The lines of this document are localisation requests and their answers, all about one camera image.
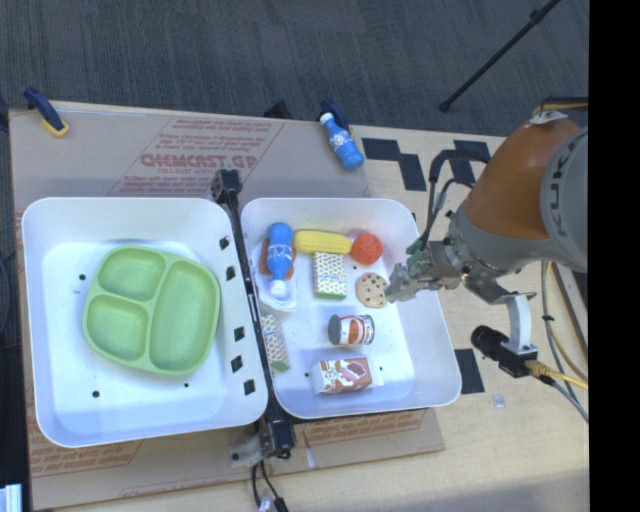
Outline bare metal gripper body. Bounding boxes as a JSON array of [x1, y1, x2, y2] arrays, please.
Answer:
[[407, 240, 495, 297]]

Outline brown chocolate chip biscuit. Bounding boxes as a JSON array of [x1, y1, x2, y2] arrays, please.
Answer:
[[354, 271, 391, 310]]

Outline red orange tomato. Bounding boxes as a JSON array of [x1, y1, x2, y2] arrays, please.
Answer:
[[349, 231, 385, 267]]

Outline small red and white can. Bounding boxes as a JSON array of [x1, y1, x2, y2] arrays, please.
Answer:
[[326, 313, 377, 348]]

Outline white plastic tray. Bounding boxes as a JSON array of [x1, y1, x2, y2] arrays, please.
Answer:
[[20, 196, 270, 449], [239, 197, 463, 421]]

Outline orange patterned white carton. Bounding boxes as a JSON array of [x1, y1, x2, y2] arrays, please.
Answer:
[[311, 250, 348, 302], [259, 313, 292, 373]]

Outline yellow corn cob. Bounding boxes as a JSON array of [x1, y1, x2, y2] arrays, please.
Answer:
[[292, 228, 354, 256]]

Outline brown and pink carton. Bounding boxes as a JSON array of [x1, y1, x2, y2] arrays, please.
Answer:
[[309, 356, 386, 397]]

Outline blue bottle white cap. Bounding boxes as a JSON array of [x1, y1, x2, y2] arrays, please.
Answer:
[[265, 221, 296, 300], [318, 111, 366, 173]]

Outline thin black and white rod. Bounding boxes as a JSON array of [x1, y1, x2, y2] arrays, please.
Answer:
[[225, 188, 282, 426]]

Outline green divided plate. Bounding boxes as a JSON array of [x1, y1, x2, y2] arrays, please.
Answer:
[[81, 244, 222, 378]]

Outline brown cardboard board red print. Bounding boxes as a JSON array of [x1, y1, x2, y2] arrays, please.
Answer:
[[8, 99, 447, 512]]

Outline black cylinder on white bracket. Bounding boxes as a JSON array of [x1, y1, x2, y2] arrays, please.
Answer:
[[470, 292, 541, 379]]

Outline black block with thin wires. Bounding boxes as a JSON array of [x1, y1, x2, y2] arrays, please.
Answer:
[[210, 168, 244, 202], [258, 416, 298, 460]]

